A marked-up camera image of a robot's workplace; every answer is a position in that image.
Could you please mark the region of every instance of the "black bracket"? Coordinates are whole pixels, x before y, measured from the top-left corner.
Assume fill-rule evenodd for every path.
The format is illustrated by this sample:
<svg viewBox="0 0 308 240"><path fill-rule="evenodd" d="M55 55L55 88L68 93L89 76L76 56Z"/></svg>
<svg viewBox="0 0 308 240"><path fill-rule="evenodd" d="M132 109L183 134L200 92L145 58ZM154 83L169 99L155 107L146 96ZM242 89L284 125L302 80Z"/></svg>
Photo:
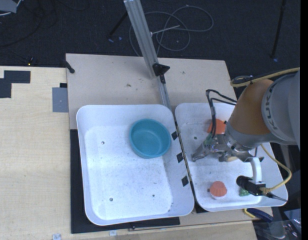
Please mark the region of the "black bracket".
<svg viewBox="0 0 308 240"><path fill-rule="evenodd" d="M165 81L165 77L164 77L164 74L170 69L169 66L165 66L165 65L162 65L162 64L158 64L158 63L154 63L153 64L153 70L154 70L154 73L155 73L155 76L159 76L160 78L160 82L162 84L166 84L166 81Z"/></svg>

